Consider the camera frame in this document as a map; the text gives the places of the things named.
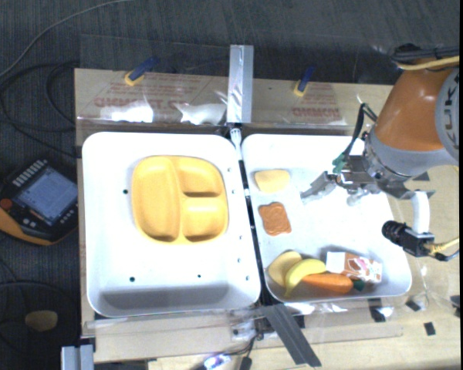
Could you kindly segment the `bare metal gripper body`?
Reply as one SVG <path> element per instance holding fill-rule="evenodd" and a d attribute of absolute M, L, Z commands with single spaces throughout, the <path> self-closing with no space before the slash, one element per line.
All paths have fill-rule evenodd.
<path fill-rule="evenodd" d="M 351 197 L 385 193 L 396 199 L 409 200 L 414 191 L 405 187 L 408 176 L 395 173 L 376 157 L 366 155 L 339 155 L 333 161 L 336 183 Z"/>

